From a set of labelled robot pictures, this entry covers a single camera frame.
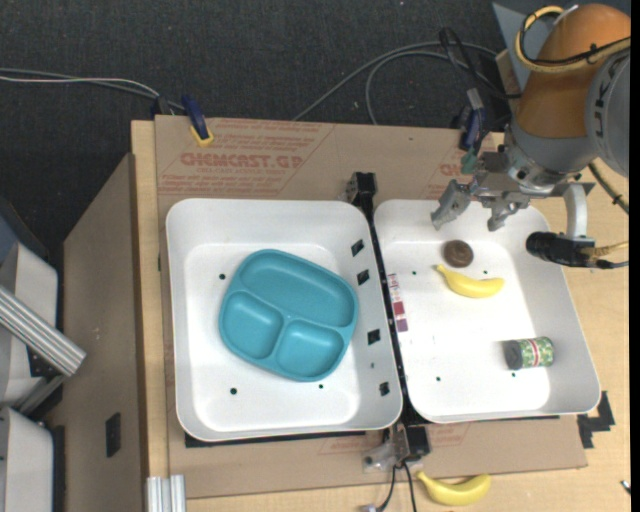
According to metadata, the brown cardboard board red print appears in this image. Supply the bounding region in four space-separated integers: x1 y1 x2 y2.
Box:
153 114 589 500

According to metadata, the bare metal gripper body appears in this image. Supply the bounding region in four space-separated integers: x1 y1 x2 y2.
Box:
466 149 560 211

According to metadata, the white plastic tray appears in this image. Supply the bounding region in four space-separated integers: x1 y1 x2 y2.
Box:
372 198 602 425
164 197 405 442

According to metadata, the black cylinder on white bracket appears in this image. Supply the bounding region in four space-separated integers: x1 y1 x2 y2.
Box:
525 183 597 268

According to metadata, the green patterned small can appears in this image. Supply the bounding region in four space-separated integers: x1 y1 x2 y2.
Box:
502 336 555 372

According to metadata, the yellow banana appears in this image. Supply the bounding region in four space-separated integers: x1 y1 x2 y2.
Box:
435 263 506 300
416 470 492 507

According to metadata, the blue divided plate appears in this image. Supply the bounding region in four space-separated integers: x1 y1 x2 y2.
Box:
217 248 360 383

